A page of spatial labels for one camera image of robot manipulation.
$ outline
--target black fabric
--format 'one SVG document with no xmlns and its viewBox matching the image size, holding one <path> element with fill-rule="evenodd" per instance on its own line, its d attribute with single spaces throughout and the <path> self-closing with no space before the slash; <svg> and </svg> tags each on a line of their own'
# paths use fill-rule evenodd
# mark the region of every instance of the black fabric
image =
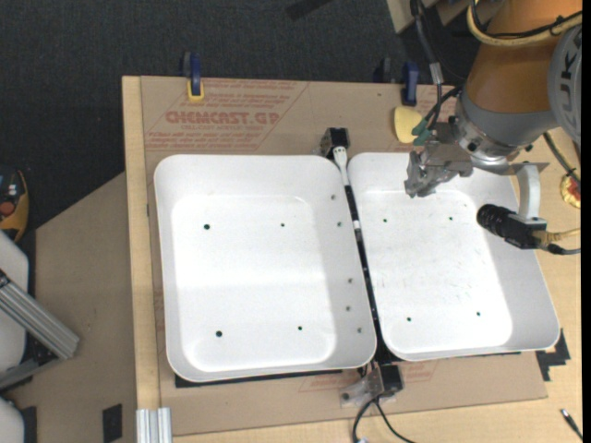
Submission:
<svg viewBox="0 0 591 443">
<path fill-rule="evenodd" d="M 177 75 L 186 50 L 218 78 L 371 82 L 392 59 L 428 67 L 386 0 L 0 0 L 0 162 L 21 169 L 30 224 L 47 222 L 124 170 L 123 75 Z M 469 38 L 441 48 L 466 71 Z"/>
</svg>

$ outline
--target robotic arm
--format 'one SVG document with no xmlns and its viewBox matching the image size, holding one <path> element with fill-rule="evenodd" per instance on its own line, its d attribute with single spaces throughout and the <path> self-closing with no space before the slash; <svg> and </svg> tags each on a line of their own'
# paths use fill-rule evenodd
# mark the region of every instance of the robotic arm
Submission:
<svg viewBox="0 0 591 443">
<path fill-rule="evenodd" d="M 503 0 L 487 30 L 477 2 L 468 26 L 483 44 L 455 118 L 422 127 L 424 149 L 411 153 L 404 183 L 410 197 L 474 167 L 506 174 L 521 149 L 556 126 L 580 147 L 583 0 Z"/>
</svg>

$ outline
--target wooden table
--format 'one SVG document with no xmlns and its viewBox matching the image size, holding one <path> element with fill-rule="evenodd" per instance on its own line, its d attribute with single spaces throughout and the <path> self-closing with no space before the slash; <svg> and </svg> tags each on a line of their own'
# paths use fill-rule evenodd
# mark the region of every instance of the wooden table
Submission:
<svg viewBox="0 0 591 443">
<path fill-rule="evenodd" d="M 394 85 L 383 86 L 383 95 L 391 101 L 392 107 L 400 100 L 399 89 Z M 347 90 L 344 90 L 343 103 L 347 103 L 346 93 Z M 155 340 L 150 231 L 146 211 L 148 193 L 140 78 L 123 79 L 123 105 L 137 405 L 138 408 L 156 409 L 161 406 L 161 396 Z M 383 103 L 373 106 L 372 102 L 368 101 L 368 116 L 388 119 L 388 116 L 380 113 L 380 107 L 383 107 Z M 568 138 L 562 135 L 557 138 L 569 158 L 574 159 L 572 143 Z M 553 160 L 547 147 L 538 141 L 534 151 L 528 153 L 527 159 L 531 162 L 550 161 L 550 166 L 542 175 L 540 211 L 540 215 L 549 221 L 550 230 L 563 231 L 579 225 L 580 211 L 565 205 L 558 195 L 558 184 L 563 171 Z M 572 247 L 577 241 L 578 239 L 565 244 Z M 566 408 L 575 420 L 582 424 L 581 259 L 580 256 L 554 257 L 546 253 L 539 253 L 538 258 L 572 358 L 566 366 L 551 369 L 549 397 L 541 401 L 400 414 L 392 419 L 400 433 L 421 443 L 577 441 L 574 432 L 562 419 L 560 409 Z M 350 420 L 340 420 L 177 437 L 175 441 L 349 442 L 351 426 Z M 359 434 L 368 437 L 371 442 L 395 441 L 395 437 L 390 434 L 379 417 L 364 418 L 359 427 Z"/>
</svg>

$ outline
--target blue clamp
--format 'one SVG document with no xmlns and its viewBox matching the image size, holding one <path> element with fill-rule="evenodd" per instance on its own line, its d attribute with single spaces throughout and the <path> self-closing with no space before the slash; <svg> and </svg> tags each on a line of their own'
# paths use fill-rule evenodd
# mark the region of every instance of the blue clamp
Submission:
<svg viewBox="0 0 591 443">
<path fill-rule="evenodd" d="M 403 105 L 416 106 L 416 84 L 418 82 L 418 66 L 414 62 L 404 63 L 403 83 L 401 90 Z"/>
<path fill-rule="evenodd" d="M 185 53 L 183 55 L 181 71 L 187 78 L 187 95 L 192 102 L 203 99 L 205 91 L 201 80 L 201 59 L 197 53 Z"/>
</svg>

